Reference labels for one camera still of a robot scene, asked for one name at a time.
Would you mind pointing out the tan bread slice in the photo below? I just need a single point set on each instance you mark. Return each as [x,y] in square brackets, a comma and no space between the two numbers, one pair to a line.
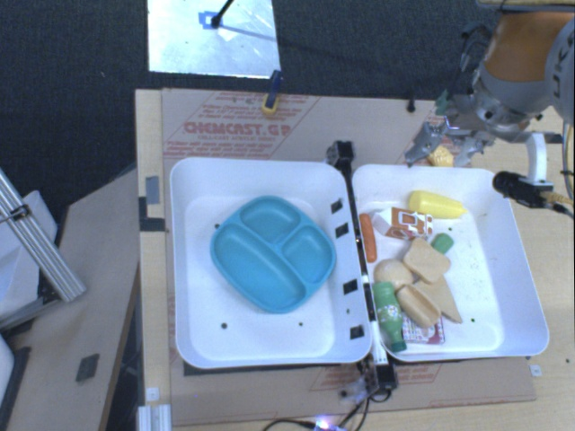
[427,261]

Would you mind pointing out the black cylinder on white bracket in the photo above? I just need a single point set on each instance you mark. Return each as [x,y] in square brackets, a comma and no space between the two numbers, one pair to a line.
[516,187]

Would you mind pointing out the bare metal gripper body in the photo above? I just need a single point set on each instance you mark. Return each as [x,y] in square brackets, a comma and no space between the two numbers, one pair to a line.
[494,121]

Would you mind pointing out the brown cardboard board red print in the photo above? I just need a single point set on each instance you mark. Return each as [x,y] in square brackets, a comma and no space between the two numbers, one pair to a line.
[233,128]

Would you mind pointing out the red and white packet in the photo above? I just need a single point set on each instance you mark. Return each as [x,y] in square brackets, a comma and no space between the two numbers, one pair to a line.
[431,335]

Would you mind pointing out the orange sausage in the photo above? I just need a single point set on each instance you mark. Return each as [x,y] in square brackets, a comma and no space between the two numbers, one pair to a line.
[369,238]

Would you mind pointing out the green bottle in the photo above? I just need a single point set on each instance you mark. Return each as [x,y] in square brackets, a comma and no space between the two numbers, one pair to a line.
[388,314]

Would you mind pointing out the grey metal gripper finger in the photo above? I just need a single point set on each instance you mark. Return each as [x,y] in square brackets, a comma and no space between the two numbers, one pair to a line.
[427,142]
[474,146]

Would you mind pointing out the white plastic tray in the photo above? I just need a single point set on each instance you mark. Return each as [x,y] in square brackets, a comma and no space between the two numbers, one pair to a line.
[494,285]
[202,321]

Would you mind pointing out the yellow toy food piece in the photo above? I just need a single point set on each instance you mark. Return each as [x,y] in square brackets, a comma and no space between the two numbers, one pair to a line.
[441,156]

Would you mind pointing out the tan bread loaf piece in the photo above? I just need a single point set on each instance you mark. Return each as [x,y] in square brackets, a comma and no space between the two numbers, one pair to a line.
[418,307]

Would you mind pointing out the thin black and white rod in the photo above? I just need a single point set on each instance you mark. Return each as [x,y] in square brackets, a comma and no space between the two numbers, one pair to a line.
[355,222]

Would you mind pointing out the blue divided plate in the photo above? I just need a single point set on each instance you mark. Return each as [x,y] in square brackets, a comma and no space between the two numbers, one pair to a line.
[269,258]

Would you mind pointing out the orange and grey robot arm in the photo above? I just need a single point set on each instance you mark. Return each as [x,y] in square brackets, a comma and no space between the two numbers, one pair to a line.
[521,38]

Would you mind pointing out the small green cap shape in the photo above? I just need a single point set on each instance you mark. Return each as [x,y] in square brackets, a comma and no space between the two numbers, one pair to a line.
[442,243]

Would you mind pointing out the round tan bread roll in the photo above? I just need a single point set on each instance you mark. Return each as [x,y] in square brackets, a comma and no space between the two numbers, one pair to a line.
[391,273]

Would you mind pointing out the orange and white carton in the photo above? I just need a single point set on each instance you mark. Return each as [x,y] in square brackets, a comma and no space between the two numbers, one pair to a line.
[406,223]

